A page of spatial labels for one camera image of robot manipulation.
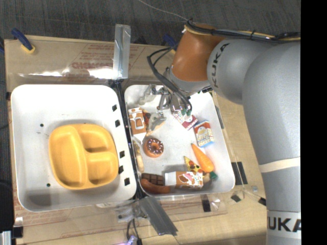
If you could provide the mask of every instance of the yellow divided plate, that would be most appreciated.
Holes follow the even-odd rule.
[[[68,189],[103,186],[118,175],[114,141],[102,126],[75,124],[54,129],[49,155],[56,180]]]

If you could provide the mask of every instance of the small juice box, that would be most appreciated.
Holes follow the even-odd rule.
[[[207,120],[196,124],[194,126],[194,132],[196,135],[196,139],[198,141],[198,145],[200,147],[206,146],[212,142],[214,142],[214,136],[211,131],[210,124]]]

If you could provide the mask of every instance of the chocolate donut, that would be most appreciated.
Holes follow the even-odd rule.
[[[143,150],[147,156],[157,158],[164,152],[164,145],[157,138],[150,138],[143,144]]]

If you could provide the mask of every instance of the white tray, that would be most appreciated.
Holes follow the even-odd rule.
[[[141,107],[150,113],[156,112],[156,107],[160,99],[159,95],[149,103],[145,103],[142,106],[138,104],[139,98],[143,96],[147,87],[148,85],[132,85],[126,89],[125,102],[127,109]],[[218,179],[205,184],[201,190],[174,189],[172,195],[209,194],[230,191],[235,185],[235,176],[212,96],[208,92],[201,92],[191,96],[190,102],[193,106],[192,114],[199,122],[208,120],[210,123],[215,142],[202,149],[214,163],[215,173],[218,175]],[[191,148],[191,143],[197,142],[194,129],[186,130],[172,116],[170,110],[165,110],[164,114],[167,118],[164,125],[151,134],[163,142],[165,148],[164,153],[156,159],[150,158],[144,154],[143,148],[139,144],[145,168],[144,172],[162,176],[165,176],[167,172],[185,170],[184,156],[197,162]]]
[[[118,97],[111,88],[21,85],[12,92],[11,108],[17,194],[23,207],[48,211],[133,197],[136,179]],[[54,178],[48,155],[49,136],[59,126],[78,123],[100,125],[112,134],[119,166],[123,167],[113,182],[92,189],[69,190]]]

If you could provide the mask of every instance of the tape strip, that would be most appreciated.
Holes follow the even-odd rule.
[[[275,170],[287,169],[297,166],[301,166],[301,157],[269,162],[259,165],[259,169],[261,173],[269,173]]]

